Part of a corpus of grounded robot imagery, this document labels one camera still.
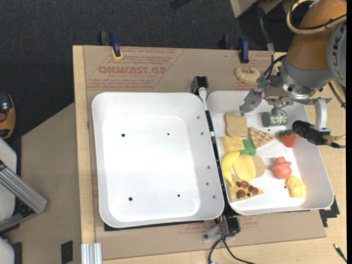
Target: blue clamp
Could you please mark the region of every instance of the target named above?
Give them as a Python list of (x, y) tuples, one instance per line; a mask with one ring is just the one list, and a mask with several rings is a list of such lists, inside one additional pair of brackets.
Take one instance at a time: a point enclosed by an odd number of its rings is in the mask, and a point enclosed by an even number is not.
[(222, 39), (218, 42), (218, 49), (220, 50), (230, 50), (230, 37), (228, 34), (225, 34)]
[(238, 39), (238, 49), (241, 51), (238, 55), (240, 57), (241, 63), (249, 62), (248, 47), (249, 47), (249, 43), (247, 38), (245, 36), (241, 36), (240, 39)]
[(97, 43), (98, 45), (111, 46), (111, 52), (115, 60), (119, 61), (123, 58), (119, 40), (114, 31), (109, 31), (108, 34), (106, 31), (101, 31), (98, 35)]

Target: food tray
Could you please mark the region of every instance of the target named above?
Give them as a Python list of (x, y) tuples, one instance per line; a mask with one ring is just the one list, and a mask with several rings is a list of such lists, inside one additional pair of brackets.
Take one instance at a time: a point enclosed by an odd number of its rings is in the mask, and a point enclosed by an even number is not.
[[(207, 103), (212, 118), (219, 159), (225, 155), (222, 139), (226, 136), (226, 122), (224, 115), (227, 112), (240, 114), (239, 106), (244, 103), (248, 92), (245, 91), (216, 91), (209, 94)], [(285, 126), (264, 127), (261, 114), (269, 112), (272, 106), (266, 101), (252, 112), (245, 114), (247, 127), (254, 127), (260, 131), (277, 135), (279, 131), (291, 129), (293, 122), (302, 120), (309, 122), (305, 107), (294, 103), (284, 108), (288, 115)], [(263, 194), (241, 201), (231, 202), (232, 209), (241, 215), (254, 215), (261, 213), (313, 210), (329, 207), (333, 202), (333, 191), (324, 167), (318, 147), (306, 139), (296, 136), (295, 145), (286, 147), (278, 139), (259, 147), (257, 155), (260, 156), (266, 170), (263, 176), (253, 179), (250, 183), (263, 190)], [(292, 198), (285, 187), (284, 179), (277, 179), (270, 167), (275, 163), (276, 157), (285, 157), (291, 162), (292, 175), (300, 177), (306, 184), (306, 197)]]
[(92, 102), (98, 200), (115, 228), (215, 219), (224, 209), (201, 100), (104, 92)]

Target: red toy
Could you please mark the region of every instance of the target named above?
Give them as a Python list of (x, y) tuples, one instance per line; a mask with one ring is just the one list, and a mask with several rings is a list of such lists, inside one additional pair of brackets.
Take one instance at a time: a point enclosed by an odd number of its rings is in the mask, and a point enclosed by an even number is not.
[(286, 147), (293, 147), (296, 134), (292, 130), (285, 130), (279, 133), (279, 139)]
[(271, 167), (274, 171), (274, 175), (279, 179), (287, 179), (292, 174), (292, 169), (290, 167), (291, 162), (287, 162), (286, 159), (282, 157), (276, 158), (276, 164)]

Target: gray carpet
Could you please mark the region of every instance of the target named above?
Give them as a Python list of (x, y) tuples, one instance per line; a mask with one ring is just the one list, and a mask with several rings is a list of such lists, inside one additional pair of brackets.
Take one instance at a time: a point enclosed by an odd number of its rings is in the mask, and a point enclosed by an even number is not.
[[(250, 50), (267, 49), (254, 5), (236, 19), (230, 0), (175, 1), (0, 0), (0, 91), (15, 102), (14, 136), (74, 101), (72, 45), (95, 45), (100, 30), (115, 31), (122, 46), (217, 48), (229, 34), (235, 48), (246, 36)], [(293, 37), (283, 14), (282, 7), (270, 13), (276, 51)]]

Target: black cable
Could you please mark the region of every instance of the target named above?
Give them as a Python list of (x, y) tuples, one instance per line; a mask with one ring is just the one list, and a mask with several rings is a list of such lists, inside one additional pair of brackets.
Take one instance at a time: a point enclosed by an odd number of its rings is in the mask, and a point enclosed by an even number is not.
[(223, 241), (227, 251), (231, 254), (231, 256), (233, 258), (235, 258), (237, 261), (240, 261), (240, 262), (243, 262), (243, 263), (247, 263), (247, 264), (254, 264), (253, 262), (248, 262), (248, 261), (245, 261), (245, 260), (242, 260), (242, 259), (239, 259), (237, 258), (230, 250), (230, 248), (227, 246), (227, 243), (225, 242), (225, 237), (224, 238), (221, 238), (221, 239), (218, 239), (217, 241), (215, 241), (213, 243), (213, 245), (211, 246), (210, 250), (209, 250), (209, 254), (208, 254), (208, 264), (210, 264), (212, 261), (211, 261), (211, 255), (214, 251), (214, 249), (216, 248), (216, 246), (220, 243), (220, 241)]
[(274, 65), (278, 62), (282, 62), (285, 57), (286, 57), (286, 55), (282, 55), (281, 57), (278, 57), (276, 60), (274, 60), (274, 61), (272, 60), (272, 63), (270, 64), (270, 66), (266, 69), (266, 71), (264, 71), (264, 74), (266, 75), (266, 77), (265, 77), (266, 80), (271, 75), (271, 72), (273, 70)]
[(254, 264), (253, 262), (249, 262), (249, 261), (246, 261), (246, 260), (242, 260), (242, 259), (239, 259), (237, 258), (236, 256), (233, 255), (233, 253), (231, 252), (230, 248), (227, 246), (226, 242), (225, 242), (225, 238), (222, 238), (222, 242), (224, 243), (225, 247), (227, 248), (227, 251), (231, 254), (231, 256), (233, 258), (235, 258), (237, 261), (240, 261), (240, 262), (243, 262), (243, 263), (247, 263), (247, 264)]
[(338, 143), (335, 143), (335, 142), (332, 142), (331, 146), (333, 148), (335, 148), (335, 149), (345, 149), (346, 148), (346, 146), (341, 146), (341, 145), (339, 145)]
[[(290, 22), (291, 24), (293, 25), (293, 21), (292, 21), (292, 13), (293, 13), (293, 6), (295, 4), (298, 4), (297, 7), (299, 7), (299, 5), (303, 5), (303, 4), (306, 4), (307, 2), (304, 2), (304, 3), (299, 3), (298, 1), (296, 1), (294, 4), (292, 4), (291, 8), (290, 8)], [(338, 16), (337, 18), (335, 19), (330, 19), (328, 22), (324, 23), (324, 24), (320, 24), (320, 25), (316, 25), (316, 26), (312, 26), (312, 27), (297, 27), (297, 29), (307, 29), (307, 30), (313, 30), (313, 29), (319, 29), (319, 28), (322, 28), (322, 27), (325, 27), (326, 29), (329, 29), (327, 26), (330, 24), (330, 23), (333, 23), (334, 21), (344, 17), (344, 16), (347, 16), (347, 14), (343, 14), (341, 16)]]
[(273, 68), (274, 68), (274, 55), (271, 55), (270, 70), (269, 70), (268, 74), (266, 75), (265, 79), (268, 79), (270, 77), (271, 73), (273, 72)]
[(343, 107), (344, 109), (346, 109), (346, 102), (344, 102), (339, 93), (336, 91), (336, 88), (334, 87), (334, 85), (332, 84), (332, 82), (329, 82), (329, 87), (331, 89), (331, 91), (333, 92), (335, 98), (339, 101), (339, 103), (341, 104), (341, 107)]
[(208, 264), (210, 264), (212, 261), (211, 261), (211, 255), (213, 253), (213, 250), (216, 248), (216, 246), (220, 243), (222, 239), (218, 239), (217, 241), (215, 241), (213, 243), (213, 245), (211, 246), (210, 250), (209, 250), (209, 254), (208, 254)]
[(272, 39), (269, 35), (269, 26), (268, 26), (268, 21), (266, 19), (266, 15), (265, 12), (262, 8), (262, 6), (259, 4), (257, 7), (257, 13), (258, 13), (258, 18), (259, 18), (259, 24), (260, 24), (260, 28), (262, 30), (262, 33), (264, 35), (265, 41), (267, 44), (271, 44), (272, 43)]

